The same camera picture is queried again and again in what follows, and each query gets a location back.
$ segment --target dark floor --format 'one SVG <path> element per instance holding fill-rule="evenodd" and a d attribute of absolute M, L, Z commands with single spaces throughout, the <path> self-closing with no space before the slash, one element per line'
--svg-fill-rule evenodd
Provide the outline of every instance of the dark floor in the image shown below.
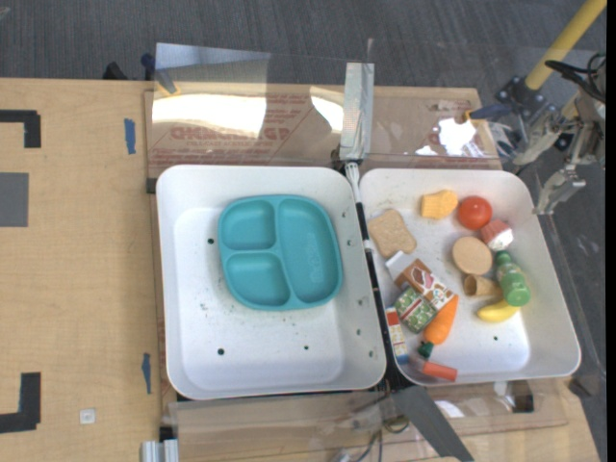
<path fill-rule="evenodd" d="M 0 0 L 0 76 L 99 79 L 116 62 L 142 79 L 140 57 L 161 41 L 366 59 L 373 39 L 377 84 L 473 87 L 490 101 L 534 67 L 584 1 Z M 606 29 L 603 11 L 567 61 L 585 65 L 605 51 Z M 311 73 L 318 81 L 322 72 Z M 553 74 L 543 87 L 558 106 L 571 95 L 563 82 Z M 562 159 L 551 149 L 520 176 L 543 183 Z M 605 172 L 578 172 L 586 188 L 544 223 L 562 242 L 562 252 L 551 249 L 555 262 L 567 262 L 557 270 L 583 344 L 576 392 L 606 460 Z"/>

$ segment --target wooden surface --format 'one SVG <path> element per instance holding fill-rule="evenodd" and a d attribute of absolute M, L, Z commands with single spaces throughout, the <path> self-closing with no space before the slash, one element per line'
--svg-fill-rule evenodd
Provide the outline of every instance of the wooden surface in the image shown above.
<path fill-rule="evenodd" d="M 42 378 L 40 424 L 0 434 L 0 460 L 139 460 L 141 442 L 158 436 L 157 266 L 143 114 L 150 89 L 134 81 L 0 79 L 0 108 L 37 110 L 42 118 L 41 149 L 23 148 L 21 125 L 0 123 L 0 171 L 30 176 L 28 227 L 0 228 L 0 413 L 16 411 L 22 372 Z M 136 154 L 127 151 L 125 118 L 136 123 Z M 563 380 L 554 385 L 540 422 L 503 421 L 495 431 L 468 418 L 458 427 L 475 459 L 598 460 L 578 399 Z M 87 408 L 96 409 L 96 423 L 80 424 Z M 383 460 L 435 460 L 421 437 L 398 436 L 385 437 Z M 293 459 L 326 462 L 329 455 Z"/>

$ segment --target small bottle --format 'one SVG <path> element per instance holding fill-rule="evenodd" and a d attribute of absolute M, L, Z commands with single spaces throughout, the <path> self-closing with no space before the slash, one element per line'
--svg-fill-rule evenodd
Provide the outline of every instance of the small bottle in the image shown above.
<path fill-rule="evenodd" d="M 530 289 L 524 273 L 512 260 L 507 251 L 498 251 L 495 256 L 497 280 L 502 295 L 511 306 L 523 306 L 530 300 Z"/>

